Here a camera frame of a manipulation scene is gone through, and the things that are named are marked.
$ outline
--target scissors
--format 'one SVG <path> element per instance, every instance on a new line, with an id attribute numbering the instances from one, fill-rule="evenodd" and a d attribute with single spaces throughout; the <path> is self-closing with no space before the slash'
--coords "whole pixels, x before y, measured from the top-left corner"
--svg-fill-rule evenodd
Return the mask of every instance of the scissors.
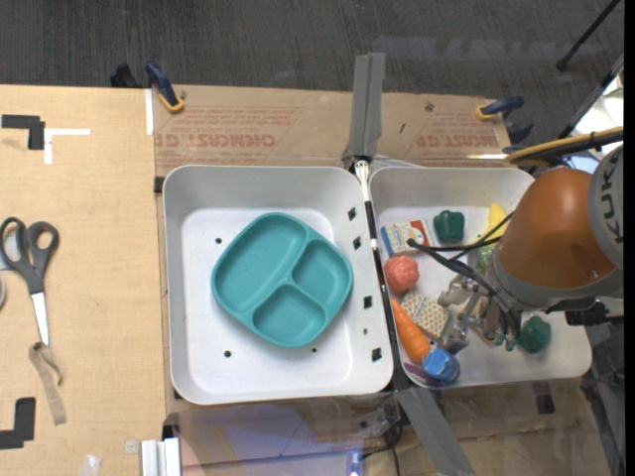
<path id="1" fill-rule="evenodd" d="M 16 227 L 17 259 L 7 253 L 5 236 L 10 226 Z M 40 247 L 38 240 L 43 234 L 49 233 L 51 241 L 46 247 Z M 25 223 L 16 217 L 7 218 L 0 226 L 0 255 L 10 268 L 22 275 L 27 283 L 40 339 L 49 345 L 49 322 L 47 321 L 47 303 L 44 296 L 44 273 L 49 259 L 58 248 L 60 233 L 49 222 L 35 222 L 27 229 Z"/>

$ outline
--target transparent plastic sheet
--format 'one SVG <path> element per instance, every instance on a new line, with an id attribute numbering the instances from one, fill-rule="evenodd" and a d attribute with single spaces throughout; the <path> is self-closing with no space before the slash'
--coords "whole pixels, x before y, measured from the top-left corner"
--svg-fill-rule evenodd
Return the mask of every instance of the transparent plastic sheet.
<path id="1" fill-rule="evenodd" d="M 350 93 L 189 85 L 177 89 L 187 96 L 181 116 L 169 114 L 154 101 L 158 184 L 174 168 L 193 164 L 351 166 L 345 150 Z M 507 167 L 500 160 L 509 144 L 502 120 L 479 122 L 480 130 L 473 130 L 473 109 L 484 102 L 479 97 L 384 94 L 383 134 L 371 170 Z M 160 227 L 164 223 L 162 215 L 159 223 Z M 603 345 L 593 347 L 594 365 L 596 351 L 605 352 Z M 621 386 L 623 392 L 623 367 L 621 383 L 604 374 L 594 366 L 580 378 L 441 389 L 435 397 L 475 474 L 617 475 L 625 467 L 620 455 L 623 446 L 615 445 L 620 442 L 620 427 L 623 436 L 623 419 L 617 427 L 607 421 L 606 412 L 600 411 L 604 402 L 598 397 L 606 387 Z M 332 406 L 330 398 L 316 398 L 315 404 L 324 401 Z M 249 452 L 255 437 L 241 444 L 236 437 L 229 439 L 217 424 L 209 437 L 203 433 L 210 428 L 208 408 L 193 407 L 170 393 L 167 405 L 172 413 L 167 424 L 179 425 L 184 454 L 190 456 L 184 474 L 324 474 L 331 462 L 335 471 L 337 467 L 350 471 L 351 460 L 358 457 L 362 461 L 359 475 L 438 474 L 406 417 L 401 416 L 379 437 L 362 436 L 362 441 L 357 430 L 349 431 L 339 437 L 340 445 L 331 443 L 328 450 L 323 446 L 317 451 L 307 449 L 305 444 L 295 452 L 287 448 L 254 459 L 240 453 Z M 264 411 L 271 406 L 258 407 Z M 243 407 L 223 410 L 239 415 Z M 334 429 L 333 417 L 318 406 L 307 417 L 321 417 L 326 430 Z M 186 425 L 189 421 L 197 428 Z M 294 433 L 282 425 L 270 417 L 260 426 L 273 428 L 270 433 L 275 432 L 284 445 L 297 446 Z"/>

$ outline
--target carrot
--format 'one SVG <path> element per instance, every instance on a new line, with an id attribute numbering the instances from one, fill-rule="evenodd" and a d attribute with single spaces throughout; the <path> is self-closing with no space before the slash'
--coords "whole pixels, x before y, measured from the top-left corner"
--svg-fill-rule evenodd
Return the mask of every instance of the carrot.
<path id="1" fill-rule="evenodd" d="M 406 354 L 413 362 L 421 365 L 425 356 L 430 352 L 430 342 L 424 332 L 410 318 L 410 315 L 394 298 L 390 300 L 395 314 L 395 324 L 399 340 L 406 349 Z"/>

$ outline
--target teal plate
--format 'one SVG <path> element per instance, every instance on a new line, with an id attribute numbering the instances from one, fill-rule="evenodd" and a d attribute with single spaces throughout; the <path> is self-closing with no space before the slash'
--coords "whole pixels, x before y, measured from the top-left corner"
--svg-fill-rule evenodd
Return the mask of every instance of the teal plate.
<path id="1" fill-rule="evenodd" d="M 211 274 L 218 304 L 247 329 L 280 347 L 315 340 L 342 308 L 352 270 L 332 243 L 286 213 L 253 220 Z"/>

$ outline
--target beige textured object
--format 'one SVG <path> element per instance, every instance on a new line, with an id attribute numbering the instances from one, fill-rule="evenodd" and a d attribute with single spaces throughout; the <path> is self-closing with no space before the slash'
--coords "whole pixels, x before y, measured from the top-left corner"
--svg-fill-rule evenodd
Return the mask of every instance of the beige textured object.
<path id="1" fill-rule="evenodd" d="M 449 314 L 436 301 L 421 293 L 410 291 L 404 295 L 401 306 L 429 338 L 438 340 L 441 337 Z"/>

